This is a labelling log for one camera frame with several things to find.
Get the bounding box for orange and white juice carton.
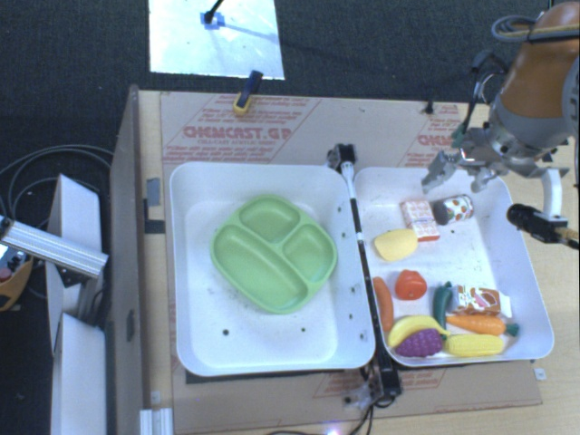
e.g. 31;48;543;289
449;284;514;319

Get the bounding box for yellow corn cob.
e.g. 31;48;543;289
442;333;506;359

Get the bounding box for thin black and white rod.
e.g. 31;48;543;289
342;160;392;380

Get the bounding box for black block with thin wires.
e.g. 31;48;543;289
326;142;360;172
362;363;403;401

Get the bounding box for green divided plate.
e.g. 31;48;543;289
208;193;339;315

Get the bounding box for yellow toy lemon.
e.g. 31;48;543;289
372;227;420;263

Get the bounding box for green toy chili pepper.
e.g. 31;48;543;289
431;280;454;331

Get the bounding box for yellow banana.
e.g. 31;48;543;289
386;314;452;349

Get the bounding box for orange carrot without leaves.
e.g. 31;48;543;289
372;275;396;334

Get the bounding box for black cylinder on white bracket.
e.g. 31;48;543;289
506;167;570;245

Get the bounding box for red toy tomato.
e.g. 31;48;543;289
393;268;429;301

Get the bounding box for white plastic tray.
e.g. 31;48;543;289
353;166;556;368
169;160;377;377

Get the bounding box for small white can red print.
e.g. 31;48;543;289
430;193;475;227

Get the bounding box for purple grapes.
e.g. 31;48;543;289
394;327;444;359

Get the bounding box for small orange and white carton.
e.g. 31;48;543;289
399;198;441;243

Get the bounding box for brown cardboard board red print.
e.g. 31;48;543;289
159;91;544;430

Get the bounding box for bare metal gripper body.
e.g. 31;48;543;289
452;127;547;178

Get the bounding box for orange carrot with green top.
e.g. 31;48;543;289
445;313;521;338

